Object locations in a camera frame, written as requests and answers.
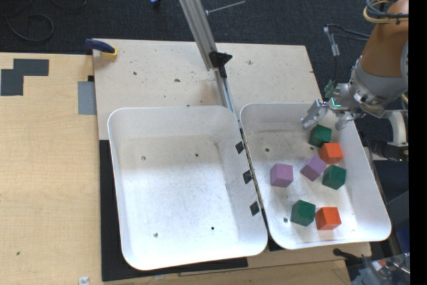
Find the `aluminum rail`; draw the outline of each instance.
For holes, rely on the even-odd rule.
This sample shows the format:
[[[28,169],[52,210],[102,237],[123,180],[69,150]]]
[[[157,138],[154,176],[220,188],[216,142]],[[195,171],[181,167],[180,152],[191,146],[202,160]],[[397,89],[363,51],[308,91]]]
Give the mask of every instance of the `aluminum rail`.
[[[210,53],[218,52],[214,37],[207,21],[207,15],[200,0],[179,0],[183,9],[185,18],[187,19],[189,28],[193,33],[197,47],[199,48],[206,69],[213,70],[216,81],[221,92],[223,104],[230,109],[234,114],[234,105],[230,94],[227,77],[222,77],[218,67],[214,67],[211,62]]]

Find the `plastic tray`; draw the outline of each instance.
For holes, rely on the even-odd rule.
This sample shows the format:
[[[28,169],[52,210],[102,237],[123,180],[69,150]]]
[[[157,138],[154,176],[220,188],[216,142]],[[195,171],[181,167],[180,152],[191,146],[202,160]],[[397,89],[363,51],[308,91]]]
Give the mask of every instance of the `plastic tray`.
[[[301,123],[310,106],[253,103],[240,112],[271,237],[287,249],[385,240],[391,232],[390,219],[354,122],[338,131],[331,111],[320,122],[332,129],[331,141],[340,143],[344,155],[336,164],[347,170],[341,188],[323,186],[322,175],[312,182],[300,173],[306,160],[319,150],[308,143],[310,127],[304,130]],[[293,166],[294,180],[286,188],[270,185],[270,169],[276,163]],[[316,210],[338,207],[342,224],[318,230],[315,222],[306,227],[291,222],[292,206],[298,200],[315,204]]]
[[[268,233],[235,115],[121,108],[108,119],[121,247],[139,270],[251,256]]]

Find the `black rectangle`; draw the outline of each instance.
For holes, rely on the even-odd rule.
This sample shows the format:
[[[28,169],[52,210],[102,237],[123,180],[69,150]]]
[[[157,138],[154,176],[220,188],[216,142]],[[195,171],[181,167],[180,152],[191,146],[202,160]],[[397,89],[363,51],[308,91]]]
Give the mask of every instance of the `black rectangle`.
[[[244,172],[243,179],[245,180],[245,184],[248,184],[252,180],[251,170]]]
[[[24,78],[20,71],[14,69],[1,70],[0,95],[23,95]]]
[[[48,76],[48,59],[13,59],[13,68],[24,76]]]
[[[241,154],[241,152],[245,149],[245,145],[241,141],[240,143],[236,144],[236,150],[238,151],[238,154]]]
[[[258,206],[258,202],[254,202],[253,204],[251,204],[250,208],[251,208],[252,216],[254,216],[255,214],[257,214],[260,211],[260,207]]]

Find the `cube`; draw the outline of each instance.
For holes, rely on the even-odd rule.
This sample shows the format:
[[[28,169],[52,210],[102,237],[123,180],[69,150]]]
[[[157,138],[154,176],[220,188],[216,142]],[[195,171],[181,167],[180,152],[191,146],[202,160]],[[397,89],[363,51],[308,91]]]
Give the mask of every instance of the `cube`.
[[[333,230],[341,224],[341,217],[337,207],[321,207],[314,219],[318,230]]]
[[[316,206],[303,200],[298,200],[292,206],[291,222],[307,227],[314,221]]]
[[[328,165],[318,155],[313,154],[308,158],[300,172],[313,182],[325,170],[326,166]]]
[[[310,131],[310,138],[308,143],[320,148],[324,143],[331,141],[332,130],[326,126],[317,124]]]
[[[329,165],[324,173],[322,184],[329,188],[338,190],[346,183],[347,170],[337,165]]]
[[[343,157],[340,143],[324,143],[319,149],[319,157],[327,164],[337,164]]]
[[[277,163],[270,169],[270,183],[272,186],[286,188],[294,180],[292,165]]]

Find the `clamp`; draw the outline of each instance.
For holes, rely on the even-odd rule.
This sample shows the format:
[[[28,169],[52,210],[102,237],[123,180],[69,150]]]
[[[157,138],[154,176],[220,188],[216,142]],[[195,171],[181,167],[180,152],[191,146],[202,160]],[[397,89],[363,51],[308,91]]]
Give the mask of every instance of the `clamp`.
[[[87,38],[85,40],[85,49],[99,50],[101,56],[104,57],[117,57],[116,47],[96,39]]]

